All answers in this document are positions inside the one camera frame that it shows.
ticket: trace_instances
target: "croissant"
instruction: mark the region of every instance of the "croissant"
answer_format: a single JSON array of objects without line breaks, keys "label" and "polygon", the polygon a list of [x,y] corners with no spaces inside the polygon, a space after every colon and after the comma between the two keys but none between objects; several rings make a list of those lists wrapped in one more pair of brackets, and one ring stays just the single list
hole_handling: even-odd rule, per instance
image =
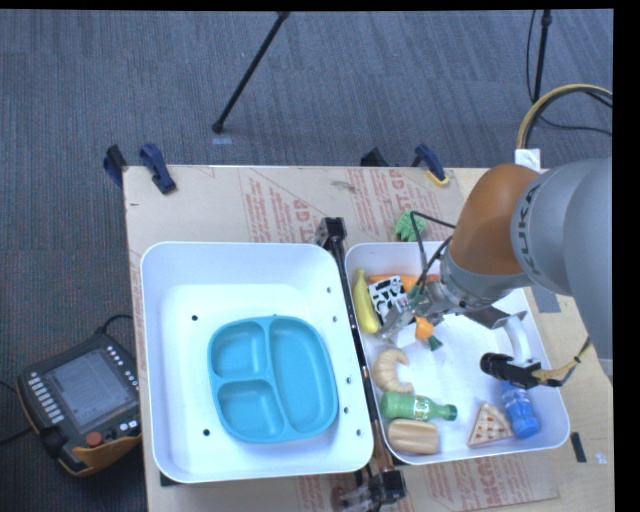
[{"label": "croissant", "polygon": [[398,380],[396,363],[409,364],[409,358],[402,349],[387,348],[383,350],[373,364],[373,382],[383,391],[396,393],[413,393],[413,384],[405,384]]}]

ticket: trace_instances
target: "tabletop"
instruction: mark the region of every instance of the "tabletop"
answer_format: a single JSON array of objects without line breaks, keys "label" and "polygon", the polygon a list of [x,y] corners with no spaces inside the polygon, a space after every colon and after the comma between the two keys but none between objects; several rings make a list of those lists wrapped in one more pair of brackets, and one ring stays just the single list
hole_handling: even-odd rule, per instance
[{"label": "tabletop", "polygon": [[[442,187],[414,167],[170,165],[168,169],[176,189],[167,194],[153,184],[149,168],[123,169],[149,510],[333,510],[332,494],[338,488],[355,487],[353,474],[198,484],[176,484],[162,477],[147,442],[152,432],[141,259],[147,249],[163,241],[306,243],[324,217],[344,219],[349,246],[393,241],[394,226],[405,209],[455,223],[465,197],[487,169],[445,169],[449,183]],[[434,223],[426,233],[430,240],[443,240],[450,234],[447,230]],[[559,312],[542,312],[531,290],[525,294],[549,361],[560,367],[586,338],[575,302],[557,296]],[[571,424],[571,436],[560,447],[402,467],[407,496],[388,509],[613,510],[613,387],[593,351],[560,392]]]}]

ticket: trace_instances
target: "blue plate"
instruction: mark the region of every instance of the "blue plate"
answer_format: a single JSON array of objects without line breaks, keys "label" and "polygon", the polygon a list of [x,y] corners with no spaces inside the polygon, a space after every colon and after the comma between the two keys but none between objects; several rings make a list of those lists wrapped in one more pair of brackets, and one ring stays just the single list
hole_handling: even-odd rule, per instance
[{"label": "blue plate", "polygon": [[300,318],[273,315],[226,324],[211,337],[208,364],[222,425],[243,441],[311,437],[338,412],[324,341]]}]

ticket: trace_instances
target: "toy pizza slice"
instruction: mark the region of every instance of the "toy pizza slice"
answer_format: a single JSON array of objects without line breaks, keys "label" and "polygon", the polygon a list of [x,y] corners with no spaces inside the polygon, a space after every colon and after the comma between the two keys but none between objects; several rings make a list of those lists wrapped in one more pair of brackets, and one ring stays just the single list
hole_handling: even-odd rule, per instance
[{"label": "toy pizza slice", "polygon": [[483,402],[478,410],[478,416],[469,435],[467,446],[498,441],[514,435],[509,418],[495,405]]}]

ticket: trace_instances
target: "yellow toy banana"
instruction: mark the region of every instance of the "yellow toy banana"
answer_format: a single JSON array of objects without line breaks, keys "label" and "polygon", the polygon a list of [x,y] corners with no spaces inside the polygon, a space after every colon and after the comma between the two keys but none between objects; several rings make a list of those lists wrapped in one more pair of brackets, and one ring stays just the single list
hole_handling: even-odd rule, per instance
[{"label": "yellow toy banana", "polygon": [[356,320],[362,332],[374,333],[378,332],[380,325],[378,317],[373,310],[369,289],[364,279],[364,270],[359,268],[357,271],[356,282],[353,285],[353,305],[356,310]]}]

